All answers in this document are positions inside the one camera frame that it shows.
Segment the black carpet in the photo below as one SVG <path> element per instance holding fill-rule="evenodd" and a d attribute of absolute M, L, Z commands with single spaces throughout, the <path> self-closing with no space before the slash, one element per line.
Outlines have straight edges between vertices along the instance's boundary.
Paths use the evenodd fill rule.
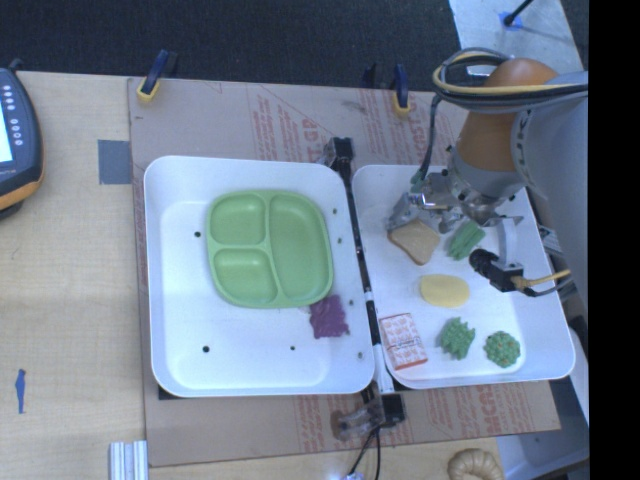
<path fill-rule="evenodd" d="M 561 0 L 585 69 L 589 0 Z M 448 0 L 0 0 L 0 66 L 145 75 L 160 49 L 178 78 L 356 87 L 402 63 L 412 90 L 459 48 Z"/>

